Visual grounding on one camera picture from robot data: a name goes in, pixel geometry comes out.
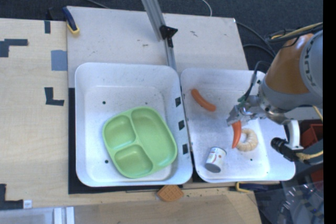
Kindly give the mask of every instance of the can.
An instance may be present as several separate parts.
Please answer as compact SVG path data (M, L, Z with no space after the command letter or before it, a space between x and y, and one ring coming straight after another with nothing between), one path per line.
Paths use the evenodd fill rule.
M212 173L219 173L224 164L226 151L220 147L212 147L205 163L205 168Z

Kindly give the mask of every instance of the green divided plate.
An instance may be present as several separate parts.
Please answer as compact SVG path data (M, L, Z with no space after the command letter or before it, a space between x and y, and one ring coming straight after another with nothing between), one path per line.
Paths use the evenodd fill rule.
M175 139L160 114L148 106L122 112L103 126L105 147L128 178L151 175L177 156Z

